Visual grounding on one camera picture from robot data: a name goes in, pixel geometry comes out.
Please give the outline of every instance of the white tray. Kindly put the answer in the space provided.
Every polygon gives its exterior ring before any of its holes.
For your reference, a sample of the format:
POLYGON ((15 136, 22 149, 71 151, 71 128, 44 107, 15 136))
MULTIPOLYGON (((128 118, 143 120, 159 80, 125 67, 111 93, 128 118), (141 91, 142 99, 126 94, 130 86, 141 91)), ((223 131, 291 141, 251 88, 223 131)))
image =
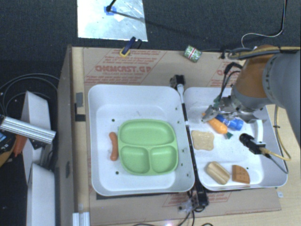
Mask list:
POLYGON ((179 94, 170 87, 96 85, 88 93, 93 188, 101 195, 186 192, 194 173, 179 94), (118 159, 110 160, 110 132, 127 120, 157 119, 175 131, 179 163, 175 171, 159 176, 126 172, 118 159))
MULTIPOLYGON (((208 123, 201 122, 202 113, 205 112, 209 105, 213 104, 213 100, 218 96, 220 91, 220 88, 189 88, 184 93, 190 131, 200 130, 214 133, 213 150, 194 150, 198 176, 202 185, 212 191, 284 185, 287 181, 287 175, 270 159, 267 159, 263 155, 254 155, 251 153, 238 139, 242 133, 250 134, 255 139, 266 143, 266 148, 269 150, 281 154, 266 107, 254 114, 262 120, 263 134, 261 126, 258 127, 261 121, 255 124, 244 123, 241 131, 229 129, 229 132, 233 134, 233 137, 230 139, 225 139, 224 135, 217 134, 208 123), (236 164, 244 167, 250 175, 250 185, 234 182, 231 178, 226 185, 218 184, 206 173, 206 167, 212 161, 220 163, 230 174, 232 173, 232 165, 236 164)), ((230 89, 225 89, 223 96, 228 96, 229 94, 230 89)), ((275 160, 285 168, 284 162, 281 159, 275 158, 275 160)))

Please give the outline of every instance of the blue bottle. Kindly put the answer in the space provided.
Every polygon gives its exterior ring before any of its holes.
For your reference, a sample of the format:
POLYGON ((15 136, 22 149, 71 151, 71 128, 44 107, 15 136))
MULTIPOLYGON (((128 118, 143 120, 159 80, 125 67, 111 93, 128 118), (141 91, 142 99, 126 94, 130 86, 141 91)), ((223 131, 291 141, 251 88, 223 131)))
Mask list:
POLYGON ((233 119, 233 120, 227 120, 222 115, 218 114, 216 116, 216 119, 218 119, 220 122, 224 123, 227 127, 234 129, 234 130, 241 130, 243 127, 244 121, 240 119, 233 119))

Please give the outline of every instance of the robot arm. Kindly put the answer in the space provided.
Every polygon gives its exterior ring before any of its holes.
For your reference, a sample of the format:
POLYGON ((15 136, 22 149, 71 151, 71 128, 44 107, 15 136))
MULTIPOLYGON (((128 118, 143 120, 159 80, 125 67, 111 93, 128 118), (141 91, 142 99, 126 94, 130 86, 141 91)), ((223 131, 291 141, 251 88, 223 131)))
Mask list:
POLYGON ((223 114, 228 119, 239 116, 252 123, 253 112, 265 105, 285 108, 300 145, 300 50, 259 56, 246 61, 230 97, 222 97, 203 117, 207 121, 223 114))

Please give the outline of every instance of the green plate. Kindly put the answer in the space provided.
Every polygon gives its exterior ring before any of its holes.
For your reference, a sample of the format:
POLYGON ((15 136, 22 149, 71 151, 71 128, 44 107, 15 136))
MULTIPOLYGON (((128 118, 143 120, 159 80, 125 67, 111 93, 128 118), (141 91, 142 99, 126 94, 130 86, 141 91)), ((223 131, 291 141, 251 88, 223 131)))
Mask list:
POLYGON ((178 165, 174 129, 165 121, 138 119, 124 122, 118 130, 121 164, 135 175, 161 175, 178 165))

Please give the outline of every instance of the white cable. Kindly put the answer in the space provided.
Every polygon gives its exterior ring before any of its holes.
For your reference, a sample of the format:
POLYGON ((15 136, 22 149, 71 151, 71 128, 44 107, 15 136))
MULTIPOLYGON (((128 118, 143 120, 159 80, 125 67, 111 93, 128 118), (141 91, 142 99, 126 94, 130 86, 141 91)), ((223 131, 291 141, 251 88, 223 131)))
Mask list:
POLYGON ((280 34, 283 33, 283 29, 284 29, 284 20, 285 20, 285 10, 286 10, 286 0, 284 0, 284 5, 283 5, 283 16, 282 16, 282 24, 281 24, 281 30, 279 31, 279 33, 275 34, 275 35, 264 35, 264 34, 260 34, 260 33, 247 33, 245 34, 244 36, 242 36, 241 38, 241 45, 243 46, 243 48, 245 47, 244 46, 244 43, 243 43, 243 40, 246 36, 248 35, 256 35, 256 36, 262 36, 262 37, 266 37, 266 38, 275 38, 277 36, 279 36, 280 34))

